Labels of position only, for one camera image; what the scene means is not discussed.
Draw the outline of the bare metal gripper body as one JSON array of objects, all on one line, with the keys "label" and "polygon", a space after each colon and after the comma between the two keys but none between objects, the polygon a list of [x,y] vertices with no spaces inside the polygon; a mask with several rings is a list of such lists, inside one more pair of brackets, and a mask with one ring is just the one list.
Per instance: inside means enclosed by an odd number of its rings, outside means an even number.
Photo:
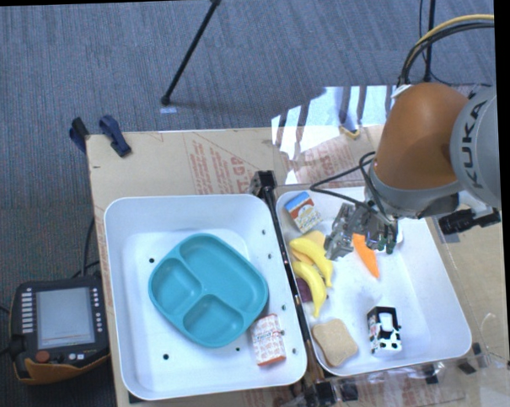
[{"label": "bare metal gripper body", "polygon": [[366,206],[343,203],[332,224],[331,232],[333,230],[358,233],[364,238],[367,232],[380,231],[386,242],[397,241],[399,237],[398,222],[372,202]]}]

